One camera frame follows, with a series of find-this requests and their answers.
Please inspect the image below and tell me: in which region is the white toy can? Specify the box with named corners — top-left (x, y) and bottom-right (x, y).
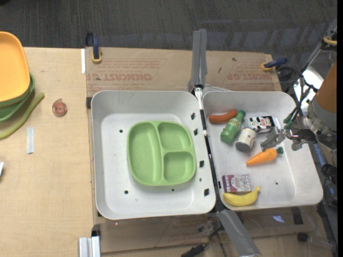
top-left (235, 127), bottom-right (258, 153)

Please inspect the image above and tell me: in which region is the green toy bottle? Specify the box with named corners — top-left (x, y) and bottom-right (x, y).
top-left (220, 110), bottom-right (247, 145)

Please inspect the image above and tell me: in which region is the yellow banana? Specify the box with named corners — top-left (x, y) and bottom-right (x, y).
top-left (222, 186), bottom-right (261, 207)

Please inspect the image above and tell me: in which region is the orange-brown toy sausage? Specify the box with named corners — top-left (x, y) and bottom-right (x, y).
top-left (208, 109), bottom-right (238, 125)

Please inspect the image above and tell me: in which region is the black cylinder on white bracket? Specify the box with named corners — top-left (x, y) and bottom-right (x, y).
top-left (320, 163), bottom-right (338, 184)

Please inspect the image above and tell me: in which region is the thin black and white rod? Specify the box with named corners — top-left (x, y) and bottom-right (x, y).
top-left (193, 87), bottom-right (223, 211)

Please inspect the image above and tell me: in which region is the brown cardboard board red print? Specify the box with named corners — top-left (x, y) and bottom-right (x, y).
top-left (85, 46), bottom-right (320, 254)

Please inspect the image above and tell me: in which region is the orange plate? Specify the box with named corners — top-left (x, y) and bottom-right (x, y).
top-left (0, 31), bottom-right (31, 103)

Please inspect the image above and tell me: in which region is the green divided plate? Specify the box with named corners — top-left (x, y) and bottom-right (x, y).
top-left (126, 120), bottom-right (197, 187)

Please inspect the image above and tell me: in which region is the long green toy stalk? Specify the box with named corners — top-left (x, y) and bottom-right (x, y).
top-left (0, 92), bottom-right (46, 140)

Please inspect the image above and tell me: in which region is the pink round toy slice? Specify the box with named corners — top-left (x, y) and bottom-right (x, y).
top-left (51, 98), bottom-right (68, 116)

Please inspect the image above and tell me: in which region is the orange toy carrot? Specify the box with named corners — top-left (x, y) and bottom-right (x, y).
top-left (245, 146), bottom-right (285, 167)

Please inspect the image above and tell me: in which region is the white plastic tray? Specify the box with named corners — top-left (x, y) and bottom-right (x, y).
top-left (201, 90), bottom-right (324, 212)
top-left (90, 90), bottom-right (217, 221)

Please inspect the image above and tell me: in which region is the purple and white toy carton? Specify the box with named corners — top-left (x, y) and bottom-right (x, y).
top-left (221, 173), bottom-right (253, 194)

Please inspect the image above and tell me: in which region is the black and white cow carton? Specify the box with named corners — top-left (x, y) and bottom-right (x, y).
top-left (248, 115), bottom-right (280, 134)

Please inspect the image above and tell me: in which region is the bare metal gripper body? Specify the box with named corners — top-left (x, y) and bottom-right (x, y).
top-left (287, 116), bottom-right (338, 151)

